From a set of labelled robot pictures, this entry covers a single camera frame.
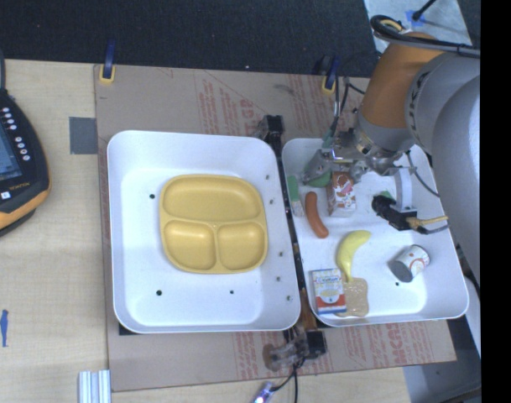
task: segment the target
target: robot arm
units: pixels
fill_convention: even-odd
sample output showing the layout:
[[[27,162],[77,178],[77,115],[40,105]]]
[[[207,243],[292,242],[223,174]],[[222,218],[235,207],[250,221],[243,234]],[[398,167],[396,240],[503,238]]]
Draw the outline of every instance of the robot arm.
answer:
[[[428,34],[404,33],[391,18],[373,17],[371,25],[390,44],[365,91],[357,126],[336,135],[330,150],[317,151],[303,182],[320,179],[336,163],[348,166],[354,183],[369,170],[399,182],[409,175],[394,161],[419,145],[430,156],[453,237],[480,285],[479,54]]]

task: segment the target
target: toy sausage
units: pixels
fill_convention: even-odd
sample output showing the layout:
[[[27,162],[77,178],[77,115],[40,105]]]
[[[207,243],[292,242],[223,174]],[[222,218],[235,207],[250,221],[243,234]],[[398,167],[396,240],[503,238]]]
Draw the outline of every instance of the toy sausage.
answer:
[[[305,215],[311,228],[319,238],[327,238],[330,232],[321,221],[319,211],[316,208],[316,192],[309,191],[305,194]]]

